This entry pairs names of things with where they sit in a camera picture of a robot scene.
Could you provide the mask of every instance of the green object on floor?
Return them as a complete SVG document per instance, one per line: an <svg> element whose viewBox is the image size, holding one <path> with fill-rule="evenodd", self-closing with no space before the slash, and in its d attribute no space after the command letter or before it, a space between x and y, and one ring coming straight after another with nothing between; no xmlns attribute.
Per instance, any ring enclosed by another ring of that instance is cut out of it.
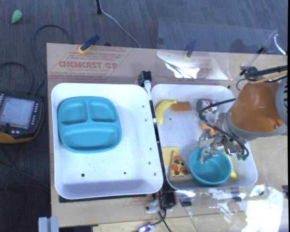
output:
<svg viewBox="0 0 290 232"><path fill-rule="evenodd" d="M23 13L20 10L15 10L12 16L12 24L18 22L22 16Z"/></svg>

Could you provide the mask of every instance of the blue bowl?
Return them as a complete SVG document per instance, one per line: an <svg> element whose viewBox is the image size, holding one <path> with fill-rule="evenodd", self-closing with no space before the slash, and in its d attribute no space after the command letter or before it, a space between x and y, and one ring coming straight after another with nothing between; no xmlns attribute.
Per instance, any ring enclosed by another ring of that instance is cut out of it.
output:
<svg viewBox="0 0 290 232"><path fill-rule="evenodd" d="M215 186L225 182L232 170L228 157L220 150L216 150L217 157L212 157L205 163L201 163L200 157L203 149L196 149L189 158L190 173L193 178L205 186Z"/></svg>

